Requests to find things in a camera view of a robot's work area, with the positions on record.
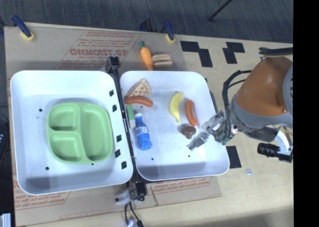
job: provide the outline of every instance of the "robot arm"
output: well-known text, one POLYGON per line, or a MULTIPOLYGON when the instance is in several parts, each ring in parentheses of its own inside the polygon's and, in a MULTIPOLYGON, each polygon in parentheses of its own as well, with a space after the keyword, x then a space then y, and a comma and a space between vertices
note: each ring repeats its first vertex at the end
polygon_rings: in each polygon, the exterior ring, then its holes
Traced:
POLYGON ((293 63, 283 56, 292 54, 293 49, 260 50, 265 57, 252 71, 237 71, 224 82, 225 112, 218 112, 202 125, 203 132, 187 146, 190 150, 204 144, 210 135, 226 145, 242 132, 267 143, 275 140, 279 145, 260 143, 258 153, 292 161, 293 144, 282 127, 293 127, 293 63), (231 81, 245 73, 250 74, 229 103, 227 91, 238 83, 231 81))

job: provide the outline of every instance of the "brown mushroom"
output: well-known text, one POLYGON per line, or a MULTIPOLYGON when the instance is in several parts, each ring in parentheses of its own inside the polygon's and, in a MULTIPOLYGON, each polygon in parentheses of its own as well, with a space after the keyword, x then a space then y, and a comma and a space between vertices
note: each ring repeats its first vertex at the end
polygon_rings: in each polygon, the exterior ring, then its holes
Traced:
POLYGON ((191 139, 191 137, 196 133, 196 128, 193 126, 185 126, 181 130, 181 133, 185 135, 188 139, 191 139))

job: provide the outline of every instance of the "yellow clamp tip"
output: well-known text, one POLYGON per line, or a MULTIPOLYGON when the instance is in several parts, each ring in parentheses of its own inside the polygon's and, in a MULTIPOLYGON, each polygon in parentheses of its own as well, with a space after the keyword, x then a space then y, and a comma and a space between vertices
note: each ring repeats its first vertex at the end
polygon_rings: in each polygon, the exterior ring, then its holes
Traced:
POLYGON ((24 39, 26 39, 26 40, 28 40, 28 41, 31 41, 33 38, 34 38, 34 34, 32 33, 32 32, 30 32, 31 33, 31 36, 30 37, 27 37, 22 31, 20 31, 20 35, 24 38, 24 39))
POLYGON ((168 34, 166 34, 165 37, 166 37, 167 41, 168 41, 169 43, 171 43, 171 44, 173 44, 173 43, 176 41, 175 36, 174 36, 174 39, 173 39, 173 40, 171 40, 171 39, 169 38, 169 35, 168 35, 168 34))

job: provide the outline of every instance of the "green plate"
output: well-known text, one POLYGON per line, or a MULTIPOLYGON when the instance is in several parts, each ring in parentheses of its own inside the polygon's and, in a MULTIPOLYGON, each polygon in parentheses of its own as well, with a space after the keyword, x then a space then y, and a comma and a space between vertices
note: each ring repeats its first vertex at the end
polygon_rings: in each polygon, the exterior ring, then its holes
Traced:
POLYGON ((65 163, 97 163, 113 151, 109 114, 92 103, 60 103, 49 112, 47 134, 52 155, 65 163))

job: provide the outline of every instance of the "blue bottle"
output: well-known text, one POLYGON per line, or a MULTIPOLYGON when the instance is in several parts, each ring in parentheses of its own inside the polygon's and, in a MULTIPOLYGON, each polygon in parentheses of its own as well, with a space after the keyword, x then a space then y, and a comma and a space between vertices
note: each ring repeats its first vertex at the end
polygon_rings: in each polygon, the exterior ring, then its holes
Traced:
POLYGON ((153 144, 150 140, 149 129, 145 125, 145 123, 143 123, 142 118, 143 116, 141 113, 135 114, 135 134, 139 141, 140 150, 148 150, 152 147, 153 144))

